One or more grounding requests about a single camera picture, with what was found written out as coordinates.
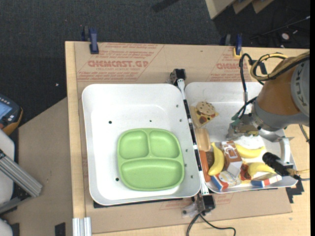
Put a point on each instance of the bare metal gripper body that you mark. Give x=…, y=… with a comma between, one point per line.
x=244, y=125

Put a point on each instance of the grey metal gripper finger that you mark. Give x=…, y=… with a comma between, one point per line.
x=230, y=132

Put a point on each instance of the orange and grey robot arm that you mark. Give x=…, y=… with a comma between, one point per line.
x=280, y=95

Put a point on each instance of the orange and white carton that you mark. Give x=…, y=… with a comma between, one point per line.
x=231, y=156

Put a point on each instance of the yellow banana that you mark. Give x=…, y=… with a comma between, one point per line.
x=218, y=160
x=258, y=168
x=248, y=152

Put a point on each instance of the tan bread bun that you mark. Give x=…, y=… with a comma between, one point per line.
x=203, y=139

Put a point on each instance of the yellow pizza slice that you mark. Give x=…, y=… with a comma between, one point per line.
x=200, y=120

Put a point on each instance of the dark brown round patty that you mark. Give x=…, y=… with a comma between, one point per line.
x=210, y=158

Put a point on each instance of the brown chocolate chip biscuit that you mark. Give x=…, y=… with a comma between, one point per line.
x=205, y=108

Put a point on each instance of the white plastic tray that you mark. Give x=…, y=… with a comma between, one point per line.
x=105, y=102
x=221, y=95

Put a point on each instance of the orange sausage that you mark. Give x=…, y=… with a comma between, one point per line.
x=204, y=166

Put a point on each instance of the thin black and white rod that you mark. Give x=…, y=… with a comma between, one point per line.
x=188, y=114

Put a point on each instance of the white printed packet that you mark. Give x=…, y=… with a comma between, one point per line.
x=230, y=178

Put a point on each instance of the red white blue packet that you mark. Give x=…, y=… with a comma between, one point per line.
x=219, y=183

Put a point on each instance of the red white blue carton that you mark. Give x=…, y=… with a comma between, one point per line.
x=267, y=181

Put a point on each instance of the green divided plate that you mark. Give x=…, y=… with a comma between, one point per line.
x=150, y=171

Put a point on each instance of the brown cardboard board red print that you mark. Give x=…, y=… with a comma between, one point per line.
x=152, y=58

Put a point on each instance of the black cylinder on white bracket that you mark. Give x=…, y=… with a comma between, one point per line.
x=273, y=160

